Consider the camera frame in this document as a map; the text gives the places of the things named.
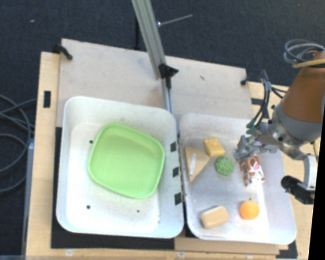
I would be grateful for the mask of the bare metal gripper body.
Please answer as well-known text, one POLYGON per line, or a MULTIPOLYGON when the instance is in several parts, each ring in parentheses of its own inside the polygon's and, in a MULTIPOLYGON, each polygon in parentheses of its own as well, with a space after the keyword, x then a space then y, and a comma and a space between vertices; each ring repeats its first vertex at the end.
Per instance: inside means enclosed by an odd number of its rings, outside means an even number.
POLYGON ((259 150, 261 153, 275 153, 278 150, 294 160, 304 160, 305 154, 300 148, 304 141, 296 140, 278 122, 259 122, 258 125, 247 125, 248 150, 259 150))

